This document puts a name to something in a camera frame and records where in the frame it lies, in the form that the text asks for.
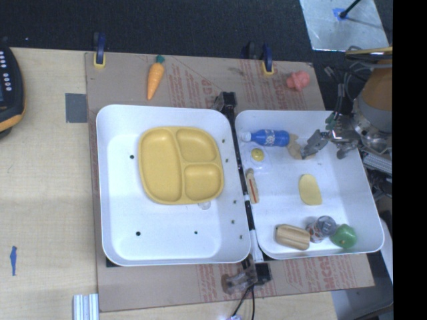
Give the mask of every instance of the wooden table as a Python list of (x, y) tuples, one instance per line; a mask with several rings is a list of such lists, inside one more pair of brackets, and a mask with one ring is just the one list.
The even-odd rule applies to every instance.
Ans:
[[(86, 93), (84, 52), (12, 48), (27, 112), (0, 140), (0, 318), (72, 319), (97, 293), (87, 123), (67, 123), (65, 94)], [(17, 248), (15, 276), (9, 258)], [(101, 313), (100, 319), (227, 319), (225, 301)], [(252, 302), (239, 314), (250, 319)], [(336, 319), (331, 294), (256, 299), (256, 319)]]

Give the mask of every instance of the black device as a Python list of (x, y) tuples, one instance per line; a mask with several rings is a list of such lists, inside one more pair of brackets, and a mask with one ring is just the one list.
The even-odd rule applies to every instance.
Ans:
[(22, 120), (25, 92), (21, 70), (10, 48), (0, 43), (0, 138)]

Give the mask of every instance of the yellow ball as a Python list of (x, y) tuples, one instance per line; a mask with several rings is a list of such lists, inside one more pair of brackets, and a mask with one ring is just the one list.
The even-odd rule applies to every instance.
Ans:
[(259, 148), (252, 149), (251, 156), (256, 161), (263, 161), (264, 160), (264, 152)]

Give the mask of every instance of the white tray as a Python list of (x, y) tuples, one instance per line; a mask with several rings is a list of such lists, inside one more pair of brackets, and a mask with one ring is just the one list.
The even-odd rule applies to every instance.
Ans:
[[(139, 137), (165, 126), (198, 127), (215, 140), (224, 188), (208, 209), (162, 205), (143, 190)], [(250, 235), (232, 132), (226, 117), (209, 109), (108, 105), (97, 115), (103, 250), (124, 266), (235, 263), (250, 250)]]
[[(330, 111), (243, 111), (236, 117), (236, 132), (259, 129), (286, 130), (299, 136), (304, 145), (316, 129), (325, 129)], [(251, 158), (254, 147), (262, 148), (266, 158), (260, 163)], [(260, 147), (239, 141), (245, 171), (254, 169), (260, 202), (252, 205), (258, 244), (273, 259), (367, 253), (381, 249), (384, 242), (380, 218), (358, 151), (337, 159), (337, 148), (327, 144), (315, 157), (294, 159), (286, 147)], [(306, 205), (300, 198), (298, 181), (312, 174), (319, 185), (323, 203)], [(288, 224), (305, 229), (308, 223), (329, 215), (337, 224), (347, 223), (355, 229), (357, 244), (350, 249), (335, 246), (329, 239), (310, 243), (300, 251), (274, 240), (275, 226)]]

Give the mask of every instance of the yellow plate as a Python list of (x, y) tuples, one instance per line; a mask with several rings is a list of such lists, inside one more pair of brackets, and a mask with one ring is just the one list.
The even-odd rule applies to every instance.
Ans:
[(224, 187), (218, 146), (202, 129), (150, 129), (139, 138), (138, 161), (145, 192), (157, 203), (203, 203)]

